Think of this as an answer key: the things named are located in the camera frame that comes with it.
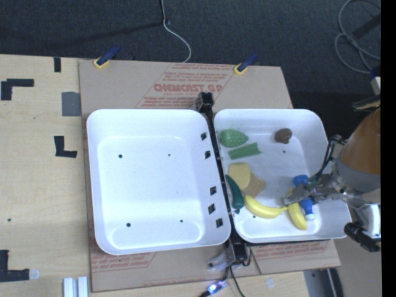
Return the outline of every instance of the cardboard sheet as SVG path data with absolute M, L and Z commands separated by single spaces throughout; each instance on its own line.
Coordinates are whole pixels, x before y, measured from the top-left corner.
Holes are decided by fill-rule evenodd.
M 111 61 L 101 70 L 92 60 L 79 61 L 85 180 L 92 291 L 186 283 L 222 278 L 209 272 L 207 261 L 223 246 L 111 256 L 96 244 L 86 121 L 102 108 L 190 108 L 199 92 L 212 92 L 213 112 L 225 108 L 292 108 L 280 67 L 251 66 L 237 76 L 231 65 Z M 253 262 L 236 276 L 335 267 L 340 265 L 332 240 L 271 244 L 252 249 Z

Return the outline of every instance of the white cable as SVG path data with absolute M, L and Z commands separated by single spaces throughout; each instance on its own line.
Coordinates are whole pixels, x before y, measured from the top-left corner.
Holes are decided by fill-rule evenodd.
M 355 72 L 360 72 L 360 73 L 362 73 L 362 74 L 370 74 L 372 68 L 371 68 L 371 67 L 368 65 L 368 63 L 366 62 L 366 60 L 365 60 L 365 58 L 364 58 L 364 55 L 369 56 L 369 57 L 371 57 L 371 58 L 373 58 L 373 59 L 375 59 L 375 60 L 378 60 L 378 61 L 381 60 L 381 57 L 378 57 L 378 56 L 376 56 L 376 55 L 374 55 L 374 54 L 369 53 L 369 52 L 366 51 L 365 49 L 362 49 L 362 48 L 358 45 L 358 43 L 355 41 L 355 39 L 354 39 L 351 35 L 349 35 L 349 34 L 345 31 L 345 29 L 343 28 L 342 21 L 341 21 L 342 12 L 344 11 L 344 9 L 346 8 L 346 6 L 347 6 L 351 1 L 352 1 L 352 0 L 347 0 L 346 3 L 344 3 L 344 5 L 341 7 L 340 12 L 338 13 L 338 26 L 340 27 L 341 33 L 338 34 L 338 35 L 335 37 L 335 41 L 334 41 L 335 51 L 336 51 L 336 53 L 337 53 L 337 56 L 338 56 L 339 60 L 341 60 L 341 62 L 344 63 L 344 65 L 346 65 L 346 67 L 352 69 L 352 70 L 355 71 Z M 347 62 L 345 62 L 345 60 L 341 57 L 340 52 L 338 51 L 338 40 L 339 40 L 340 37 L 346 37 L 347 40 L 352 44 L 352 46 L 356 48 L 356 50 L 359 52 L 359 55 L 360 55 L 360 58 L 361 58 L 363 64 L 369 69 L 369 71 L 363 71 L 363 70 L 361 70 L 361 69 L 356 69 L 356 68 L 350 66 Z
M 188 57 L 183 62 L 188 62 L 188 60 L 190 60 L 190 58 L 191 58 L 191 53 L 192 53 L 191 52 L 191 47 L 190 47 L 189 43 L 187 43 L 187 41 L 183 37 L 181 37 L 180 35 L 176 34 L 174 31 L 172 31 L 170 28 L 168 28 L 166 26 L 166 15 L 165 15 L 165 8 L 164 8 L 164 5 L 163 5 L 163 0 L 161 0 L 161 7 L 162 7 L 162 15 L 163 15 L 163 22 L 162 22 L 163 27 L 165 27 L 166 31 L 168 31 L 169 33 L 171 33 L 175 37 L 179 38 L 187 46 L 189 54 L 188 54 Z

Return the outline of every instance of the toy banana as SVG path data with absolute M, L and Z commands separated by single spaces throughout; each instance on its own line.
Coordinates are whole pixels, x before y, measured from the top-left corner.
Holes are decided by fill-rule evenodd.
M 307 230 L 307 220 L 305 219 L 303 213 L 301 212 L 301 208 L 299 207 L 298 202 L 288 205 L 287 211 L 290 215 L 291 221 L 293 221 L 293 223 L 297 228 L 299 228 L 300 230 Z
M 253 213 L 254 215 L 257 215 L 258 217 L 267 218 L 267 219 L 276 218 L 277 216 L 280 215 L 280 213 L 282 211 L 287 210 L 287 208 L 285 206 L 276 208 L 276 207 L 268 207 L 266 205 L 262 205 L 262 204 L 260 204 L 260 202 L 255 200 L 255 198 L 253 198 L 249 195 L 244 196 L 244 203 L 245 203 L 246 208 L 251 213 Z

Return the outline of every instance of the green toy vegetable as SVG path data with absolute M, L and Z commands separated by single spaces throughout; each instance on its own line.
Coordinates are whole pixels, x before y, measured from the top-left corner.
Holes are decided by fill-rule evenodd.
M 247 157 L 252 155 L 260 154 L 261 151 L 257 147 L 257 143 L 248 144 L 242 147 L 238 147 L 228 152 L 230 158 L 235 160 L 236 158 Z
M 221 131 L 218 140 L 225 147 L 236 147 L 246 143 L 249 140 L 249 137 L 242 132 L 229 129 Z
M 239 189 L 238 185 L 234 180 L 229 177 L 228 175 L 225 175 L 225 178 L 228 181 L 228 184 L 230 185 L 231 191 L 233 193 L 233 203 L 231 206 L 236 209 L 235 213 L 239 213 L 241 208 L 244 206 L 244 201 L 243 201 L 243 195 L 241 190 Z

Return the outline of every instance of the black hole in bin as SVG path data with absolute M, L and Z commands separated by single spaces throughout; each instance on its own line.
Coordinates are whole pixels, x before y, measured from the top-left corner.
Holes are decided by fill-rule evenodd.
M 217 226 L 217 228 L 219 228 L 219 227 L 221 227 L 223 225 L 223 219 L 217 219 L 216 220 L 216 226 Z
M 215 207 L 215 204 L 211 204 L 209 207 L 208 207 L 208 211 L 209 211 L 209 214 L 211 214 L 213 211 L 215 211 L 216 210 L 216 207 Z

